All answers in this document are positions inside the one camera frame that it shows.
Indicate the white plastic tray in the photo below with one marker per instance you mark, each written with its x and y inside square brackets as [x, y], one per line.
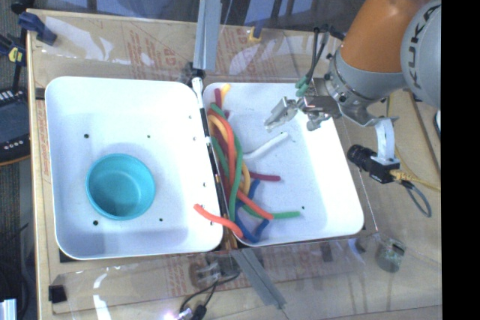
[123, 112]
[318, 180]

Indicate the long dark red foam tube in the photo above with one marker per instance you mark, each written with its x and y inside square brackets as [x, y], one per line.
[217, 97]

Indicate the short dark red foam tube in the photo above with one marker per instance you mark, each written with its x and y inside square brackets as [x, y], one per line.
[266, 177]

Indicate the black cylinder on white bracket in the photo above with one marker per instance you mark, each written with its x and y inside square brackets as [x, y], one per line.
[378, 165]

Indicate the white foam tube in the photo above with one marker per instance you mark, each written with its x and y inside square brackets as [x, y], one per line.
[264, 148]

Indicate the teal bowl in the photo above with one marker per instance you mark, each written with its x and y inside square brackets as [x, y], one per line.
[120, 187]

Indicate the thin black and white rod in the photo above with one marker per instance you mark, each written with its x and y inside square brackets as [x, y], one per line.
[205, 127]

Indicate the grey green small cylinder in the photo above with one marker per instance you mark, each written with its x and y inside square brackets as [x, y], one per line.
[390, 255]

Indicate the short orange foam tube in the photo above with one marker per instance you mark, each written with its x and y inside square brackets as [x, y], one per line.
[217, 218]

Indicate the long orange foam tube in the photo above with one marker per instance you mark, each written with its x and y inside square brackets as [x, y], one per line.
[229, 146]

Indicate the brown cardboard board red print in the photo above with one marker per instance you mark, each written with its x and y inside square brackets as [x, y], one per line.
[150, 45]

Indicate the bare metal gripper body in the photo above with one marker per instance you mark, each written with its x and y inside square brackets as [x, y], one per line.
[326, 105]

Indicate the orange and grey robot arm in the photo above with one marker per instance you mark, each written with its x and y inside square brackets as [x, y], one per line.
[375, 30]

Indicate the blue foam tube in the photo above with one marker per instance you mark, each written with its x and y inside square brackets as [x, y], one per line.
[258, 230]

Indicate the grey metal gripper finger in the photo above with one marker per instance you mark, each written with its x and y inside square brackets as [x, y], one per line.
[315, 120]
[281, 114]

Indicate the long green foam tube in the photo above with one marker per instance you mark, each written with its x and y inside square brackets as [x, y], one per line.
[239, 157]

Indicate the yellow foam tube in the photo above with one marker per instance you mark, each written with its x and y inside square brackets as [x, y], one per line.
[225, 93]

